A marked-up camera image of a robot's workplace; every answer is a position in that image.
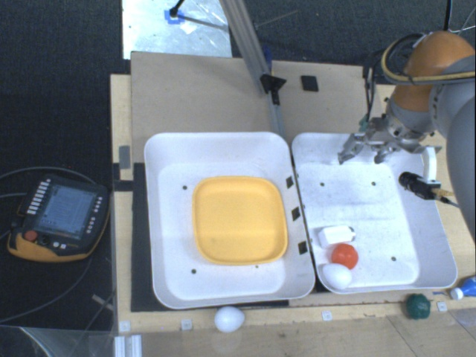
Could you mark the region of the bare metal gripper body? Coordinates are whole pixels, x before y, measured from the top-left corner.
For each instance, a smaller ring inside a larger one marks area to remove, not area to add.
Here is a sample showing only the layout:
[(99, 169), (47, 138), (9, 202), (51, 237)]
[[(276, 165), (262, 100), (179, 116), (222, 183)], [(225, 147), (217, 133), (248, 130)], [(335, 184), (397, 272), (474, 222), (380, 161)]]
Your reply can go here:
[(422, 152), (422, 142), (427, 135), (428, 132), (411, 129), (393, 115), (382, 115), (370, 119), (363, 144), (377, 152), (404, 150), (415, 154)]

